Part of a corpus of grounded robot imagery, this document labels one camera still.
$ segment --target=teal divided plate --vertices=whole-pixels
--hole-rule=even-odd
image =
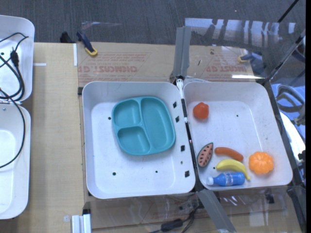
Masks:
[[[156,97],[118,102],[112,109],[112,124],[120,148],[131,155],[160,153],[175,142],[170,113]]]

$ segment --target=toy food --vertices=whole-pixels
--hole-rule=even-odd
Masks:
[[[215,154],[223,154],[232,157],[233,159],[237,161],[243,160],[243,155],[241,155],[239,152],[225,147],[217,147],[214,150]]]
[[[206,144],[197,156],[197,163],[200,167],[206,167],[213,153],[213,143]]]
[[[224,159],[216,165],[217,170],[230,169],[234,171],[242,172],[245,178],[249,180],[251,177],[247,174],[246,167],[242,162],[233,159]]]
[[[209,115],[209,106],[203,102],[193,108],[193,115],[198,119],[206,119]]]
[[[256,174],[265,174],[274,167],[273,157],[267,152],[256,151],[248,158],[249,169]]]

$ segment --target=black plug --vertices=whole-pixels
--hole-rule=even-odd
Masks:
[[[14,49],[11,52],[11,60],[12,60],[12,62],[14,64],[14,66],[16,68],[18,68],[19,58],[18,58],[18,54],[17,54],[16,50],[14,50]]]
[[[172,229],[183,226],[183,221],[181,219],[176,219],[171,222],[163,223],[161,225],[162,232],[171,231]]]

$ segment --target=bottle cap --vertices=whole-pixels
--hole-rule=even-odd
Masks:
[[[208,185],[213,185],[214,184],[214,179],[212,177],[207,178],[207,184]]]

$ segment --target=bottle label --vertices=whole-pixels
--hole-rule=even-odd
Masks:
[[[231,173],[225,173],[225,186],[233,185],[233,177]]]

